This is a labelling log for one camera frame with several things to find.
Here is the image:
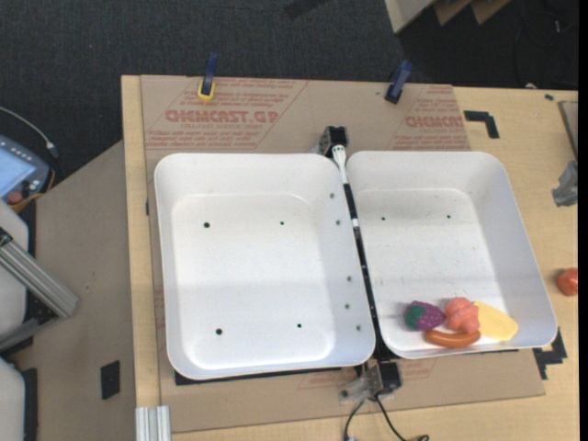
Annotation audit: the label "thin black and white rod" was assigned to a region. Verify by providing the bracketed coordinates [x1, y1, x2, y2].
[331, 143, 385, 362]

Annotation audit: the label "white plastic tray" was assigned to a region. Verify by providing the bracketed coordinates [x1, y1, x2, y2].
[345, 150, 559, 360]
[153, 152, 377, 381]

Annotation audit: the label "brown cardboard board red print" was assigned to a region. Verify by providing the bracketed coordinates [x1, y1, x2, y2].
[139, 73, 547, 434]

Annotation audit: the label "purple grapes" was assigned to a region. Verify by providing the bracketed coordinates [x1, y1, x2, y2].
[403, 300, 447, 332]

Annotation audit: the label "pink toy shrimp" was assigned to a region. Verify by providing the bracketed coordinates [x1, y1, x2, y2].
[444, 297, 481, 333]

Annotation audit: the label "orange sausage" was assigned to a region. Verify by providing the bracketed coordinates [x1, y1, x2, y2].
[424, 328, 481, 350]

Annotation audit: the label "yellow toy slice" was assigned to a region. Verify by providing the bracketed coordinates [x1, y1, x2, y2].
[472, 300, 519, 341]

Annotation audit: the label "orange toy pepper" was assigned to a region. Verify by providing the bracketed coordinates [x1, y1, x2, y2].
[556, 266, 580, 298]

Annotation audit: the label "black block with thin wires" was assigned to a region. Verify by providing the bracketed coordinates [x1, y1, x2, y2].
[319, 125, 349, 158]
[339, 360, 404, 403]

